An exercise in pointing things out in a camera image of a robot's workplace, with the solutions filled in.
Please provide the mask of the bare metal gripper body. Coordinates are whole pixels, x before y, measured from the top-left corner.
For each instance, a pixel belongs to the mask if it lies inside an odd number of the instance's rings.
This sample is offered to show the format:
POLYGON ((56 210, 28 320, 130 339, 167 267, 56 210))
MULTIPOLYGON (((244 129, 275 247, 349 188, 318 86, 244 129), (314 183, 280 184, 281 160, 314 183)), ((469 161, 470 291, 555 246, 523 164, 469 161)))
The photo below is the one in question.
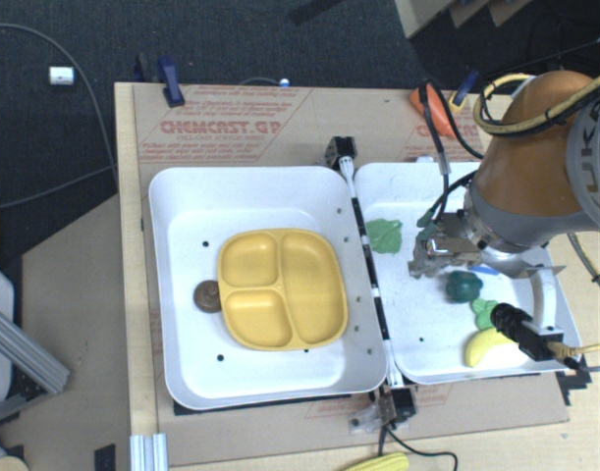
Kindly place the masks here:
POLYGON ((451 266, 486 265, 510 278, 525 275, 522 254, 539 244, 534 219, 507 212, 454 212, 423 216, 423 243, 430 259, 451 266))

